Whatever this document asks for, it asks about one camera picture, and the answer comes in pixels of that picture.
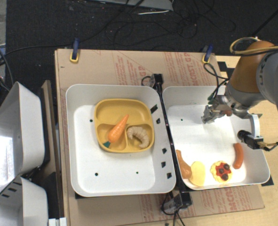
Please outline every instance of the plastic food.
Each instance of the plastic food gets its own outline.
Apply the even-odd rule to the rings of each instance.
[[[241,143],[234,144],[235,152],[236,152],[236,159],[234,161],[233,167],[235,169],[239,169],[243,163],[243,148]]]
[[[189,181],[196,186],[203,186],[206,178],[206,168],[200,161],[195,161],[191,165],[192,175]]]
[[[180,150],[176,150],[176,156],[177,156],[178,163],[180,165],[182,178],[189,179],[192,175],[191,167],[183,160],[182,152]]]
[[[139,126],[132,126],[127,129],[127,137],[129,139],[132,139],[133,136],[137,137],[140,141],[141,144],[139,145],[140,148],[146,148],[149,146],[149,138],[147,135],[147,131],[143,129],[142,127]]]
[[[129,114],[126,114],[122,120],[120,120],[114,127],[113,129],[110,130],[107,138],[108,138],[108,141],[104,143],[104,145],[106,147],[109,147],[110,146],[110,143],[115,143],[116,141],[119,140],[120,136],[122,135],[124,129],[125,129],[125,126],[126,126],[126,122],[129,118]]]
[[[214,179],[219,183],[227,183],[232,178],[232,171],[229,164],[224,161],[215,162],[210,169]]]

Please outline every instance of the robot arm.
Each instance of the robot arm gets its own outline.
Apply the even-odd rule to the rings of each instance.
[[[238,137],[253,149],[263,148],[258,119],[248,110],[263,100],[274,103],[278,109],[278,46],[267,41],[255,40],[242,53],[236,68],[226,85],[224,95],[217,95],[207,105],[202,116],[204,123],[232,114],[249,119],[252,132],[240,131]]]

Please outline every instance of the orange food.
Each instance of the orange food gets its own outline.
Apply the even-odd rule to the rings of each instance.
[[[183,160],[182,152],[180,150],[176,150],[176,156],[180,165],[182,178],[189,179],[192,175],[191,167]]]
[[[119,140],[120,136],[122,135],[125,127],[126,127],[126,122],[129,118],[129,114],[126,114],[122,120],[120,120],[114,127],[113,129],[110,130],[107,138],[110,143],[115,143],[116,141]]]
[[[243,148],[241,143],[235,143],[234,144],[235,153],[236,153],[236,159],[234,161],[233,167],[235,169],[239,169],[242,166],[243,163]]]

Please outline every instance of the yellow plate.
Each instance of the yellow plate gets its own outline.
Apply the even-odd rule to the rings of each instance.
[[[109,131],[122,119],[126,114],[129,118],[120,139],[111,143],[107,148],[103,144],[108,141]],[[100,101],[95,107],[94,113],[95,130],[100,147],[112,153],[134,153],[146,151],[154,143],[154,128],[150,109],[141,101],[133,99],[106,99]],[[146,130],[149,145],[141,149],[141,141],[137,137],[129,139],[127,129],[133,126],[142,127]]]

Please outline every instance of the yellow food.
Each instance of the yellow food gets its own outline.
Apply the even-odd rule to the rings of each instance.
[[[191,165],[192,175],[189,181],[196,186],[203,186],[206,178],[206,168],[200,161],[195,161]]]

